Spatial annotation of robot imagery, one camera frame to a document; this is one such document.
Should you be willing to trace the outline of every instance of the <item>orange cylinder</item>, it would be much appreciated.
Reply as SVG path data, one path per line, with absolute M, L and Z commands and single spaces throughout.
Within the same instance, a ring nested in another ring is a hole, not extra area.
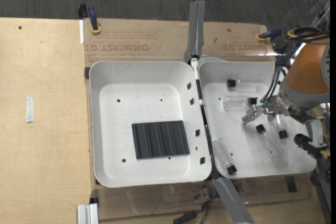
M 303 47 L 285 77 L 291 89 L 308 94 L 330 92 L 321 73 L 322 56 L 326 47 L 327 45 L 309 44 Z

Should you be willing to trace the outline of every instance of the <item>clear bottle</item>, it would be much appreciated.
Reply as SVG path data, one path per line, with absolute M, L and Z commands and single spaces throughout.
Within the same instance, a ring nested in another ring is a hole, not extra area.
M 265 127 L 261 124 L 256 127 L 257 132 L 262 137 L 263 142 L 267 148 L 268 155 L 271 159 L 278 159 L 282 155 L 282 151 L 277 143 L 277 141 L 271 136 L 270 133 L 266 132 Z
M 257 104 L 257 98 L 245 95 L 227 95 L 223 98 L 226 110 L 246 110 L 249 105 Z
M 255 78 L 240 78 L 240 79 L 229 79 L 226 82 L 229 90 L 235 89 L 257 89 L 259 86 L 259 82 Z
M 270 114 L 268 115 L 268 120 L 269 121 L 275 120 L 276 128 L 277 128 L 280 139 L 286 139 L 288 137 L 285 124 L 283 123 L 283 120 L 280 114 L 278 115 Z
M 214 152 L 214 157 L 216 160 L 220 162 L 220 164 L 224 165 L 230 175 L 237 172 L 236 166 L 234 165 L 233 158 L 231 153 L 227 149 L 224 140 L 222 138 L 218 138 L 212 141 L 212 147 Z

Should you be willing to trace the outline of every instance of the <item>wooden table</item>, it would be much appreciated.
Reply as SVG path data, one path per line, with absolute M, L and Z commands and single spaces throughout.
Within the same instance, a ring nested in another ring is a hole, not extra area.
M 84 49 L 78 20 L 0 18 L 0 223 L 76 223 L 91 194 Z M 26 123 L 26 98 L 34 121 Z M 248 209 L 256 223 L 325 223 L 310 198 Z M 102 223 L 172 223 L 181 214 Z M 231 223 L 225 209 L 205 223 Z

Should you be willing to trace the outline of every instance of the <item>bottle cap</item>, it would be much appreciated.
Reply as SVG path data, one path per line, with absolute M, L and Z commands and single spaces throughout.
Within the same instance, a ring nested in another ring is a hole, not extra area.
M 255 97 L 249 97 L 247 100 L 249 105 L 257 104 L 257 98 Z
M 263 133 L 266 131 L 265 127 L 261 124 L 256 127 L 257 131 L 259 134 Z
M 287 132 L 285 130 L 279 132 L 280 139 L 285 139 L 288 137 Z
M 229 166 L 229 167 L 227 167 L 226 169 L 228 170 L 228 172 L 229 172 L 230 175 L 232 175 L 235 172 L 237 172 L 237 168 L 236 168 L 236 166 L 234 164 L 231 165 L 231 166 Z
M 229 88 L 233 88 L 233 87 L 235 87 L 236 84 L 237 84 L 236 81 L 233 80 L 233 79 L 229 79 L 229 80 L 227 80 L 227 82 L 226 82 L 226 85 L 227 85 Z

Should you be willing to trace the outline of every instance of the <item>white tray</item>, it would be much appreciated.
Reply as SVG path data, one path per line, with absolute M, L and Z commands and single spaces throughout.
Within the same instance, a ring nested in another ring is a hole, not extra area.
M 93 166 L 99 183 L 127 187 L 198 182 L 210 175 L 195 76 L 189 65 L 101 61 L 90 69 L 90 89 Z M 136 158 L 133 123 L 176 120 L 183 120 L 190 154 Z M 195 130 L 200 130 L 199 136 L 195 136 Z
M 227 111 L 223 108 L 225 95 L 247 95 L 258 97 L 260 100 L 269 88 L 273 71 L 274 63 L 272 62 L 205 62 L 199 67 L 205 112 L 212 141 L 221 137 L 225 140 L 237 168 L 237 172 L 230 175 L 226 167 L 216 158 L 216 155 L 220 153 L 214 152 L 216 167 L 225 177 L 246 178 L 300 174 L 315 169 L 316 160 L 306 151 L 298 148 L 293 141 L 298 133 L 308 135 L 305 125 L 289 116 L 283 116 L 288 138 L 280 140 L 266 115 L 263 114 L 257 120 L 244 126 L 242 116 L 246 114 L 245 111 Z M 246 90 L 240 88 L 229 91 L 226 81 L 235 78 L 255 78 L 259 81 L 259 86 Z M 278 140 L 284 152 L 279 162 L 271 161 L 268 153 L 263 149 L 255 129 L 259 124 L 263 124 L 265 129 Z

